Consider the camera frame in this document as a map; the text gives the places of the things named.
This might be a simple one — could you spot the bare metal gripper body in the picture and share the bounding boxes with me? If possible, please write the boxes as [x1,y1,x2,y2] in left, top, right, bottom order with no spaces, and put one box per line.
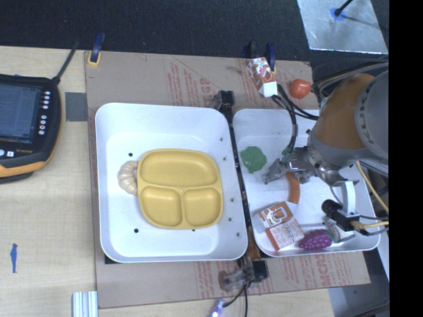
[286,146,346,186]

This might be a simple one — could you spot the green broccoli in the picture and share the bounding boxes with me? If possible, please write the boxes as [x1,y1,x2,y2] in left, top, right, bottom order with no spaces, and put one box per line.
[239,145,268,175]

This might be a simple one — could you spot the orange sausage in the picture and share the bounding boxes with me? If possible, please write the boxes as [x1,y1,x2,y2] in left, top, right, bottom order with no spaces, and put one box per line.
[284,172,301,205]

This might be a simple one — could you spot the orange and white carton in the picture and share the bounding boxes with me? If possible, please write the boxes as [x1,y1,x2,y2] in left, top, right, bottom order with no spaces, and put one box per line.
[252,200,295,234]
[247,56,279,98]
[264,217,305,252]

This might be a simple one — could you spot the white plastic tray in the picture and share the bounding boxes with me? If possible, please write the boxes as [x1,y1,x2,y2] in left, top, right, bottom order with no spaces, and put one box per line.
[232,108,382,258]
[95,102,249,264]

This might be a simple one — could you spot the red toy fruit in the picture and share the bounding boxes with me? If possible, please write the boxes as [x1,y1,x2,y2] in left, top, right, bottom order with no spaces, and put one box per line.
[289,78,313,99]

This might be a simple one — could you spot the clear plastic bottle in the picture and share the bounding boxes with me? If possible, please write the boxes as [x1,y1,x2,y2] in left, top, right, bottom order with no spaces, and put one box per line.
[323,217,345,244]

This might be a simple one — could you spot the purple grapes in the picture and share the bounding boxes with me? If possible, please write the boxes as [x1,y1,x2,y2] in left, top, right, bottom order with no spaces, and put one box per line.
[297,229,333,252]

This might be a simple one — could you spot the yellow divided plate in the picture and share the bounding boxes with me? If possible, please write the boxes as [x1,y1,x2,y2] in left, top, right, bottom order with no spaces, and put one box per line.
[135,148,225,230]

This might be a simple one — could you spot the beige ribbed doughnut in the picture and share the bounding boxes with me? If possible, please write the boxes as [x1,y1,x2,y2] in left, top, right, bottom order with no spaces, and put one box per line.
[117,160,140,195]

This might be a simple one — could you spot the brown cardboard board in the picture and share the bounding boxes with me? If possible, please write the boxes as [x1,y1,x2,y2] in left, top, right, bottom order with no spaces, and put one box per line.
[83,50,371,310]

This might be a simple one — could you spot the black cylinder on white bracket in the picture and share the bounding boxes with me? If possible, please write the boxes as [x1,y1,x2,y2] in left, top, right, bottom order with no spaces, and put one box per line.
[321,180,362,232]

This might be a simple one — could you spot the black block with thin wires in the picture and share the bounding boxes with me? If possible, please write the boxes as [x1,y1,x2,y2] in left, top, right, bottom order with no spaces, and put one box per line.
[210,90,236,112]
[219,258,269,292]

